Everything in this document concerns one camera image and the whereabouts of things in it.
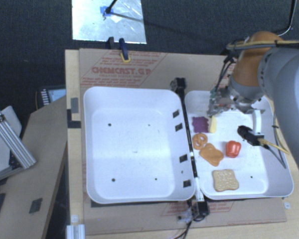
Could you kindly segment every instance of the white tray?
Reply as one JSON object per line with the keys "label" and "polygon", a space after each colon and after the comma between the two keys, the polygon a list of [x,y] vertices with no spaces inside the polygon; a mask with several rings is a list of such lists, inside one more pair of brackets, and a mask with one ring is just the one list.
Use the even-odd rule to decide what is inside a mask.
{"label": "white tray", "polygon": [[[208,91],[192,91],[185,97],[192,137],[196,134],[193,130],[192,118],[208,118],[206,112],[208,110],[209,97],[210,93]],[[266,140],[275,142],[272,127],[273,114],[269,102],[263,97],[253,107],[266,110],[261,116],[262,133],[265,135]],[[199,186],[203,194],[214,200],[283,197],[290,195],[294,184],[285,155],[283,154],[283,159],[287,169],[283,168],[271,152],[260,146],[252,146],[246,141],[242,141],[241,136],[237,133],[237,128],[240,125],[253,128],[252,116],[245,115],[240,111],[230,111],[221,113],[216,119],[216,132],[206,133],[208,142],[224,154],[225,144],[230,140],[240,142],[242,147],[236,158],[224,155],[224,159],[220,161],[217,167],[212,166],[202,158],[198,150],[194,150]],[[239,181],[237,190],[215,191],[212,171],[222,169],[234,170]]]}
{"label": "white tray", "polygon": [[84,95],[84,115],[87,192],[93,201],[192,197],[186,128],[174,92],[93,87]]}

